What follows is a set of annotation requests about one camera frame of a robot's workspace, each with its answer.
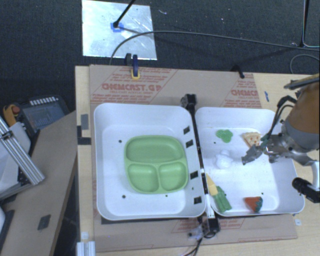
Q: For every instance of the thin black and white rod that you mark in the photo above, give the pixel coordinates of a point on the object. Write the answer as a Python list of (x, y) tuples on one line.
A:
[(197, 140)]

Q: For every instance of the white lumpy toy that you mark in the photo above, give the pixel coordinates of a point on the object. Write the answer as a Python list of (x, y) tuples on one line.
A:
[(223, 161)]

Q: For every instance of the white plastic tray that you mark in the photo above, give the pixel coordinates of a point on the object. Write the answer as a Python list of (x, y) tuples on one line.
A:
[(250, 180), (112, 162)]

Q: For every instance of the black cylinder on white bracket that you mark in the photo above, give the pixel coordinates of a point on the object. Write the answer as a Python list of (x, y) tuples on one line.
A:
[(305, 187)]

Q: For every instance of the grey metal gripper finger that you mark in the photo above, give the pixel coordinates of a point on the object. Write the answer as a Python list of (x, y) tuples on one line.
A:
[(250, 154), (274, 157)]

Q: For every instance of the red and green strawberry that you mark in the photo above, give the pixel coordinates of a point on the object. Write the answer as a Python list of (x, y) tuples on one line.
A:
[(253, 203)]

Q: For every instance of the brown cardboard board red print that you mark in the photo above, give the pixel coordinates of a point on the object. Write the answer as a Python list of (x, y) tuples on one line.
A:
[(160, 82)]

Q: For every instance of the green broccoli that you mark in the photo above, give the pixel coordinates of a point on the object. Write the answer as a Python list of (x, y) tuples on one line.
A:
[(224, 135)]

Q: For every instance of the yellow corn with green husk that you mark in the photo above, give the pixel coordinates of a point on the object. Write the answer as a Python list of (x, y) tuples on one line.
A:
[(221, 198)]

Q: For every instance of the beige pizza slice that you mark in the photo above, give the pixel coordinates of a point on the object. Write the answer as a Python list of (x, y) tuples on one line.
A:
[(251, 138)]

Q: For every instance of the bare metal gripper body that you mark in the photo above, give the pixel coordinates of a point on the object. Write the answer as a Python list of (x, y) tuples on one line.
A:
[(283, 146)]

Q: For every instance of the green divided plate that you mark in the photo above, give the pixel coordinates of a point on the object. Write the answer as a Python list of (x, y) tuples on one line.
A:
[(152, 160)]

